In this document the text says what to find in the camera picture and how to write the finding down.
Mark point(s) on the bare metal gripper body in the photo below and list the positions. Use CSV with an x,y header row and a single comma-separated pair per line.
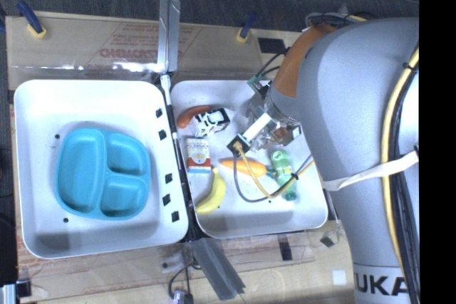
x,y
282,133

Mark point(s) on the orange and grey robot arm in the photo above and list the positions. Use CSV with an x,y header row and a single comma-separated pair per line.
x,y
342,110

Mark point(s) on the green plastic bottle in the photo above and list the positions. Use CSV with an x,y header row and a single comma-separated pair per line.
x,y
282,171

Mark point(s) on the orange carrot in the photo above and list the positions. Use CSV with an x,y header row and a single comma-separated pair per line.
x,y
246,166

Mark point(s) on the black and white carton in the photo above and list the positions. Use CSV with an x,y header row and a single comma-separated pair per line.
x,y
212,121

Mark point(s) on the red and white packet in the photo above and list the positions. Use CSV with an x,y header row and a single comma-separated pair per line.
x,y
198,154

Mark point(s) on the yellow banana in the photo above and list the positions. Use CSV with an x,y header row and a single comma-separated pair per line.
x,y
217,192

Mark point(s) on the white plastic tray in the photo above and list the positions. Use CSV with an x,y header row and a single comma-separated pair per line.
x,y
249,217
42,107

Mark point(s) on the orange sausage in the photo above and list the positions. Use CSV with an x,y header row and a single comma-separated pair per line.
x,y
189,114

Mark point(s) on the brown cardboard board red print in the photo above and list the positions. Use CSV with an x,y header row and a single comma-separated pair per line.
x,y
221,42

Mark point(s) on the blue divided plate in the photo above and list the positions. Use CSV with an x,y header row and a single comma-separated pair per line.
x,y
83,167

